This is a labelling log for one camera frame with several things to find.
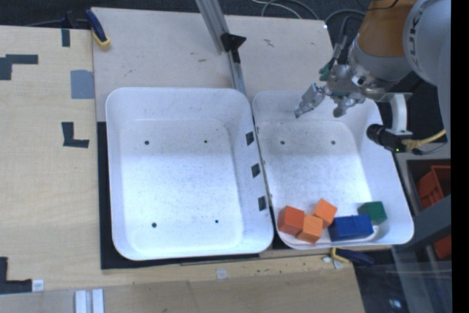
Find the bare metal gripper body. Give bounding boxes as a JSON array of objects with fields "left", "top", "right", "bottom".
[{"left": 324, "top": 64, "right": 390, "bottom": 103}]

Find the white plastic tray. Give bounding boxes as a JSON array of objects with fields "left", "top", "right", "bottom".
[
  {"left": 105, "top": 86, "right": 276, "bottom": 262},
  {"left": 251, "top": 89, "right": 416, "bottom": 251}
]

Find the thin black and white rod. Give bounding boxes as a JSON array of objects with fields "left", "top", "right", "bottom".
[{"left": 228, "top": 49, "right": 274, "bottom": 210}]

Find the light orange cube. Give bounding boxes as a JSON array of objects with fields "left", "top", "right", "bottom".
[
  {"left": 311, "top": 198, "right": 339, "bottom": 229},
  {"left": 296, "top": 214, "right": 325, "bottom": 245}
]

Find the green cube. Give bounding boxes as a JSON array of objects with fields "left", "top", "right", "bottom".
[{"left": 357, "top": 200, "right": 388, "bottom": 226}]

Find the orange plastic box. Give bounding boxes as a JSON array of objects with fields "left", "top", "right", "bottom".
[{"left": 416, "top": 164, "right": 452, "bottom": 210}]

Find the blue block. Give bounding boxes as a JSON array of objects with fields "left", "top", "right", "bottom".
[{"left": 327, "top": 213, "right": 375, "bottom": 243}]

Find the dark orange cube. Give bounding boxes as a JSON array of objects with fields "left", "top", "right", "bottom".
[{"left": 276, "top": 205, "right": 306, "bottom": 237}]

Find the black cylinder on white bracket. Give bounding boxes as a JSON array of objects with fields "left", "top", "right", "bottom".
[{"left": 366, "top": 92, "right": 415, "bottom": 153}]

